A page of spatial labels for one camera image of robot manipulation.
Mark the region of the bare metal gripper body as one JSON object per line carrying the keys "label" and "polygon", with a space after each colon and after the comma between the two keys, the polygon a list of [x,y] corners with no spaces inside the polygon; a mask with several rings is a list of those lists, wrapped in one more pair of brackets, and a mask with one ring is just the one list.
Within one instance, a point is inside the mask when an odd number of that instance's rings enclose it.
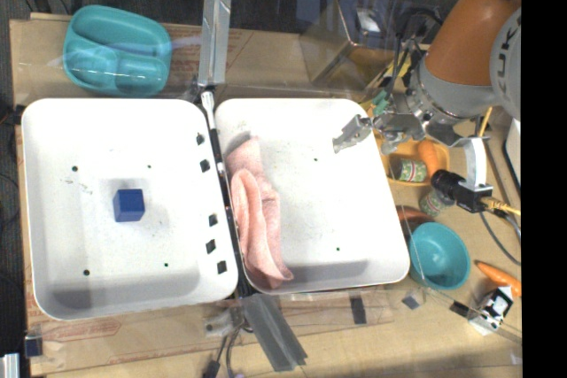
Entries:
{"label": "bare metal gripper body", "polygon": [[426,95],[380,91],[371,101],[373,126],[390,143],[430,137],[439,143],[458,143],[454,126],[459,118],[435,105]]}

